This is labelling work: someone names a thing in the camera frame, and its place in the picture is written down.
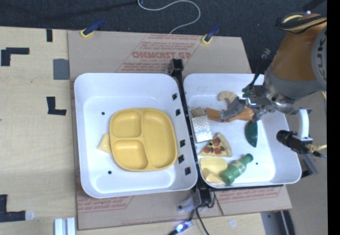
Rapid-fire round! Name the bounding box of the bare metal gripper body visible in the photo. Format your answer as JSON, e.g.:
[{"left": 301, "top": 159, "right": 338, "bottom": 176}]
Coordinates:
[{"left": 244, "top": 85, "right": 296, "bottom": 122}]

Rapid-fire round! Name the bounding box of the orange carrot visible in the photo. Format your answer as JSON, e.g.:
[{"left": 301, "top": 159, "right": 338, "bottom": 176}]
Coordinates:
[{"left": 204, "top": 106, "right": 256, "bottom": 123}]

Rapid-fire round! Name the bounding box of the beige croissant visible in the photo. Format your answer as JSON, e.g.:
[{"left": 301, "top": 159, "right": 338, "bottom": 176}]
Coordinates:
[{"left": 217, "top": 91, "right": 237, "bottom": 104}]

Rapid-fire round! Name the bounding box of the dark green bowl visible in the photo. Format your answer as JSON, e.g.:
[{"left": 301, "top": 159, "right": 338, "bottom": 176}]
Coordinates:
[{"left": 244, "top": 120, "right": 259, "bottom": 148}]

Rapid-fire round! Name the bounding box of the white patterned packet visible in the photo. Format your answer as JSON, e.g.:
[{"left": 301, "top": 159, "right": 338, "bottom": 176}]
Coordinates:
[{"left": 191, "top": 114, "right": 214, "bottom": 144}]

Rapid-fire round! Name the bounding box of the small tan cracker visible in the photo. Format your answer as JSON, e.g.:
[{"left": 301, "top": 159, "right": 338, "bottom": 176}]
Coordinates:
[{"left": 190, "top": 106, "right": 205, "bottom": 118}]

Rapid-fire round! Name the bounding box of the pizza slice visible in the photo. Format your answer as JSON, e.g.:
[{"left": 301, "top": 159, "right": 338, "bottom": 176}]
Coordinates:
[{"left": 197, "top": 132, "right": 233, "bottom": 158}]

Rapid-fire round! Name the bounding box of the thin black rod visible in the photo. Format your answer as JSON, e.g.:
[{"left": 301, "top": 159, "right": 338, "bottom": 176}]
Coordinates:
[{"left": 174, "top": 68, "right": 211, "bottom": 203}]

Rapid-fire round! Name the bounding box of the yellow round chip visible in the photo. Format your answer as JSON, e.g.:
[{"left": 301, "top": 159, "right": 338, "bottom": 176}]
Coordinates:
[{"left": 199, "top": 156, "right": 228, "bottom": 177}]

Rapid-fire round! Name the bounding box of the white plastic tray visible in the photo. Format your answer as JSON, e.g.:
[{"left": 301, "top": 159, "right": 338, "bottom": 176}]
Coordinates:
[
  {"left": 183, "top": 72, "right": 303, "bottom": 189},
  {"left": 73, "top": 72, "right": 199, "bottom": 199}
]

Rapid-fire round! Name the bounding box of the green bottle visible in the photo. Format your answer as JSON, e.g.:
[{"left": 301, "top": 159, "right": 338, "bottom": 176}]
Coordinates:
[{"left": 220, "top": 153, "right": 254, "bottom": 186}]

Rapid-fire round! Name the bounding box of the yellow cheese wedge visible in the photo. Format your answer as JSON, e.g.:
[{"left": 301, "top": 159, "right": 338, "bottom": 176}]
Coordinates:
[
  {"left": 205, "top": 171, "right": 225, "bottom": 185},
  {"left": 96, "top": 133, "right": 113, "bottom": 154}
]

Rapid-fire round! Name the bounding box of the yellow divided plate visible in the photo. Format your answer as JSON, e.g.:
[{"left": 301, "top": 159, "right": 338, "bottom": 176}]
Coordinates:
[{"left": 108, "top": 107, "right": 179, "bottom": 172}]

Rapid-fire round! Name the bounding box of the brown cardboard board red print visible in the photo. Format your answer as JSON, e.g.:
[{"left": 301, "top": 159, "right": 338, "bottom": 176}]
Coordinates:
[{"left": 67, "top": 30, "right": 293, "bottom": 231}]

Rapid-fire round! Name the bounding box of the black cylinder on white bracket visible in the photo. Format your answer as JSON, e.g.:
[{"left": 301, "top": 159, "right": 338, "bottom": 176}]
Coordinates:
[{"left": 276, "top": 107, "right": 315, "bottom": 154}]

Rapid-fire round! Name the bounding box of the black block with thin wires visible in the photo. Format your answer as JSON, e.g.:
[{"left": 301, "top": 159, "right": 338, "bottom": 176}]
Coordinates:
[
  {"left": 197, "top": 185, "right": 216, "bottom": 207},
  {"left": 168, "top": 58, "right": 185, "bottom": 77}
]

